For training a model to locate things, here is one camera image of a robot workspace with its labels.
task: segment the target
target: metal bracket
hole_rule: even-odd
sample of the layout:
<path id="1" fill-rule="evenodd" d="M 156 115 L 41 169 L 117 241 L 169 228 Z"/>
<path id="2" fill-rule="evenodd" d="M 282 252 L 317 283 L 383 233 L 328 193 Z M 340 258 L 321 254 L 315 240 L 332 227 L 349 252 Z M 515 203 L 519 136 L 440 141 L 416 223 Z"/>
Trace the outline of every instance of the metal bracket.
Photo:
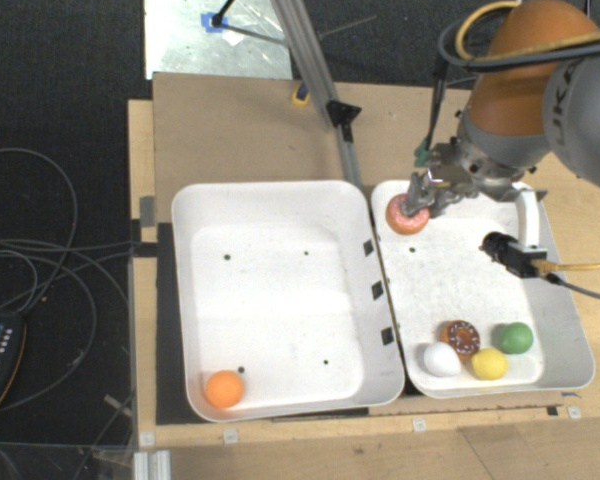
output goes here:
<path id="1" fill-rule="evenodd" d="M 582 418 L 580 407 L 578 407 L 577 405 L 567 405 L 567 414 L 572 420 L 579 420 L 580 418 Z"/>
<path id="2" fill-rule="evenodd" d="M 148 446 L 156 445 L 156 434 L 152 430 L 145 430 L 140 432 L 140 447 L 145 448 Z"/>
<path id="3" fill-rule="evenodd" d="M 143 196 L 140 198 L 140 227 L 151 228 L 156 225 L 155 198 Z"/>
<path id="4" fill-rule="evenodd" d="M 424 421 L 424 418 L 413 418 L 411 420 L 411 425 L 413 425 L 414 432 L 426 432 L 427 424 Z"/>
<path id="5" fill-rule="evenodd" d="M 351 131 L 351 123 L 362 111 L 360 107 L 355 107 L 347 103 L 342 103 L 338 100 L 330 100 L 327 103 L 327 113 L 331 124 L 335 128 L 340 126 L 345 142 L 353 143 L 353 133 Z"/>
<path id="6" fill-rule="evenodd" d="M 238 439 L 238 430 L 235 428 L 228 428 L 222 433 L 224 444 L 236 444 Z"/>

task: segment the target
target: pink donut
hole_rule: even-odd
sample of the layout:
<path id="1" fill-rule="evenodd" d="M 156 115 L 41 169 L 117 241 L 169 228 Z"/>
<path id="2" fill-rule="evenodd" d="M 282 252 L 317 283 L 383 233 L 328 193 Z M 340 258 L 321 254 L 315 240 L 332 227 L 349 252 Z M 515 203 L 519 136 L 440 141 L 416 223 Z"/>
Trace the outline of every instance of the pink donut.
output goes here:
<path id="1" fill-rule="evenodd" d="M 414 235 L 429 222 L 431 213 L 429 212 L 429 208 L 425 207 L 419 210 L 413 217 L 408 217 L 402 213 L 402 207 L 406 200 L 407 194 L 398 194 L 391 198 L 391 201 L 387 205 L 387 224 L 400 235 Z"/>

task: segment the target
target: white plastic bin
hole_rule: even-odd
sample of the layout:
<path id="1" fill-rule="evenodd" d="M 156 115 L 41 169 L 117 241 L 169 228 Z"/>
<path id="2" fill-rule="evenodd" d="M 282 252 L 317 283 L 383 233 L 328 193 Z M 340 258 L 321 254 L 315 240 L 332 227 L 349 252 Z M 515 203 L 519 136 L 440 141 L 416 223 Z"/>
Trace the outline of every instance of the white plastic bin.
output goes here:
<path id="1" fill-rule="evenodd" d="M 428 396 L 447 398 L 588 384 L 594 361 L 571 293 L 541 279 L 519 279 L 479 250 L 491 231 L 518 236 L 515 205 L 481 195 L 451 205 L 421 232 L 402 236 L 387 224 L 385 210 L 391 198 L 408 187 L 408 181 L 381 183 L 371 202 L 407 373 L 414 385 Z M 542 204 L 540 245 L 548 249 L 549 258 L 558 258 Z M 452 320 L 472 323 L 482 348 L 497 345 L 494 336 L 511 322 L 528 324 L 535 341 L 528 352 L 507 356 L 509 370 L 499 380 L 479 380 L 467 366 L 458 377 L 436 377 L 424 367 L 423 352 Z"/>
<path id="2" fill-rule="evenodd" d="M 404 366 L 362 193 L 342 181 L 202 184 L 172 205 L 187 395 L 210 421 L 395 399 Z M 204 396 L 219 370 L 245 392 Z"/>

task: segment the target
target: blue tape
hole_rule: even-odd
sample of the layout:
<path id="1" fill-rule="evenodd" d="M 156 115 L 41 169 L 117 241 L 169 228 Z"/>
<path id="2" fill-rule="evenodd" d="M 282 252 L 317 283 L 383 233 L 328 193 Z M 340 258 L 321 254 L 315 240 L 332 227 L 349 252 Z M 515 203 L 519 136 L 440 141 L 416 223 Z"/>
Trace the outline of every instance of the blue tape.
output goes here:
<path id="1" fill-rule="evenodd" d="M 200 15 L 200 22 L 202 23 L 202 26 L 204 27 L 204 29 L 209 32 L 209 33 L 219 33 L 222 32 L 222 28 L 220 27 L 214 27 L 211 24 L 211 20 L 213 19 L 213 17 L 216 15 L 215 12 L 206 12 Z M 228 25 L 229 24 L 229 20 L 227 19 L 226 16 L 222 17 L 222 24 L 223 25 Z"/>

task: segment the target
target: green ball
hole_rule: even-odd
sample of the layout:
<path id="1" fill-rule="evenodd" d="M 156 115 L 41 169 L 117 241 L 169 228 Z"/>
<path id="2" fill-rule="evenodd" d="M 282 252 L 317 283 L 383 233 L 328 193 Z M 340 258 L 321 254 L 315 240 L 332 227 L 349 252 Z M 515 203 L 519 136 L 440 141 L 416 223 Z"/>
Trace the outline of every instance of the green ball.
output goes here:
<path id="1" fill-rule="evenodd" d="M 533 345 L 533 332 L 527 324 L 514 322 L 500 334 L 500 348 L 505 354 L 523 354 Z"/>

